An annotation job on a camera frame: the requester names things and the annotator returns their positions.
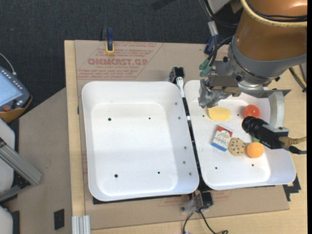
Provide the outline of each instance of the wooden table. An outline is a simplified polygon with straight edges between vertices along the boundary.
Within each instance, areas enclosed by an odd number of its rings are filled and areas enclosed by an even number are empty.
[[[71,170],[71,192],[73,216],[85,215],[84,190],[82,180],[81,148],[79,117],[77,114],[77,76],[75,61],[75,42],[66,40],[65,68],[68,106],[68,131]],[[285,127],[290,130],[290,137],[306,136],[307,94],[301,91],[299,85],[289,71],[286,71],[279,82],[272,83],[269,88],[292,89],[285,96]],[[306,150],[306,142],[297,147]],[[291,194],[290,209],[287,211],[245,214],[237,216],[216,217],[207,219],[215,232],[229,230],[230,234],[304,234],[308,233],[307,219],[307,156],[292,155],[298,174],[301,190]],[[93,234],[180,234],[183,222],[169,222],[112,229],[92,230]],[[210,233],[203,220],[190,220],[187,230],[192,234]]]

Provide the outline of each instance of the orange ball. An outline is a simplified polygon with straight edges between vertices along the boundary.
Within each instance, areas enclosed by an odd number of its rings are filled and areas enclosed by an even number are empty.
[[[259,118],[260,116],[259,108],[257,108],[255,105],[252,105],[252,104],[246,106],[244,110],[244,118],[246,118],[247,116],[253,116],[253,117]]]
[[[246,148],[246,153],[251,158],[258,158],[264,153],[264,146],[259,142],[252,142]]]

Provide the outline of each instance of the brown cookie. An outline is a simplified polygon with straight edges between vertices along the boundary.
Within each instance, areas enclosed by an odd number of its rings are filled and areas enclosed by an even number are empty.
[[[245,154],[246,144],[239,138],[231,138],[228,150],[234,156],[241,156]]]

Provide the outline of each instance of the dark floor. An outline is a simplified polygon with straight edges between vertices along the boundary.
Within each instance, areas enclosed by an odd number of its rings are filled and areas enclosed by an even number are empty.
[[[226,5],[217,16],[237,22]],[[64,40],[205,43],[207,19],[197,0],[0,0],[0,53],[30,90],[34,108],[65,87]],[[234,29],[218,25],[220,39]],[[0,57],[0,65],[9,69]]]

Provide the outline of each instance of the red tomato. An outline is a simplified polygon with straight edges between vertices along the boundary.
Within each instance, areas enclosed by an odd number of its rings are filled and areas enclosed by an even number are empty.
[[[252,105],[252,104],[246,106],[244,110],[244,118],[246,118],[247,116],[253,116],[253,117],[259,118],[260,116],[259,108],[257,108],[255,105]]]

